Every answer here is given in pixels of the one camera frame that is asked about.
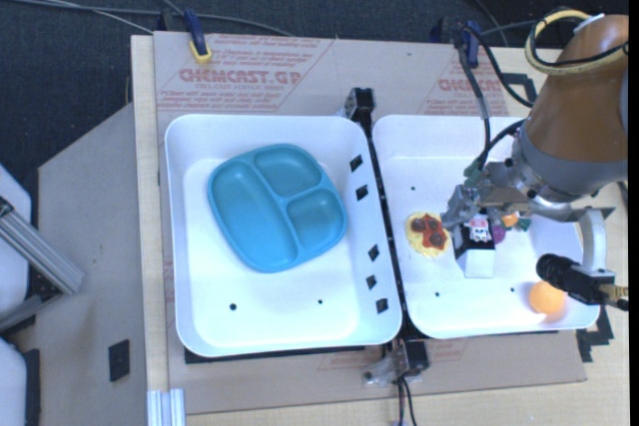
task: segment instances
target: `blue compartment plate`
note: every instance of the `blue compartment plate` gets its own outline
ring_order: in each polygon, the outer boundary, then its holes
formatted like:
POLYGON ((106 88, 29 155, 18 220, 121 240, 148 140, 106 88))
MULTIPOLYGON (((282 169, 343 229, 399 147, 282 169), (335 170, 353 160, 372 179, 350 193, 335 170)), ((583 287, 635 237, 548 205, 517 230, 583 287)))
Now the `blue compartment plate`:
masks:
POLYGON ((276 144, 227 160, 212 172, 209 202, 225 238, 249 267, 293 268, 333 246, 346 211, 311 154, 276 144))

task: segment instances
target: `blue and yellow clamp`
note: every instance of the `blue and yellow clamp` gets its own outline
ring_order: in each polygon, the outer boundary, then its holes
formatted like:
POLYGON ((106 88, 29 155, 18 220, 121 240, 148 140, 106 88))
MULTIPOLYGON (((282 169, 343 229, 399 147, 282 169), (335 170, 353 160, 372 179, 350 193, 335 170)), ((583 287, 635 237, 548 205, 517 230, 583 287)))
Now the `blue and yellow clamp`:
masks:
POLYGON ((202 30, 202 25, 196 12, 193 9, 186 9, 184 12, 184 21, 187 24, 189 32, 191 32, 189 46, 196 58, 196 62, 199 64, 208 63, 213 58, 213 52, 207 43, 207 39, 204 37, 204 31, 202 30))

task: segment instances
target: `blue plate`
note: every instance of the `blue plate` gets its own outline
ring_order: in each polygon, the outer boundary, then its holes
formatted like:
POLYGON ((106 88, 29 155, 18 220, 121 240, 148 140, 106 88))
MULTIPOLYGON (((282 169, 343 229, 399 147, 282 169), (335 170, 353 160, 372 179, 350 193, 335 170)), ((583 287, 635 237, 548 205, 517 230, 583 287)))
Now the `blue plate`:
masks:
POLYGON ((346 231, 334 184, 297 146, 267 146, 227 160, 211 174, 208 189, 227 241, 258 271, 282 271, 317 257, 346 231))

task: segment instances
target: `gray surface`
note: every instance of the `gray surface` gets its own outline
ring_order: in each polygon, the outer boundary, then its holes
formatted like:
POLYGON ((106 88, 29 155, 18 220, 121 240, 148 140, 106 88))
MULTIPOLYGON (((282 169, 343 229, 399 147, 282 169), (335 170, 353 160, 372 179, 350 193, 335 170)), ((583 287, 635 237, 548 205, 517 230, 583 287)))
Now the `gray surface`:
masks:
POLYGON ((80 293, 44 307, 14 342, 40 350, 40 426, 143 425, 146 362, 133 108, 39 170, 42 234, 85 272, 80 293), (131 373, 109 381, 109 346, 131 373))

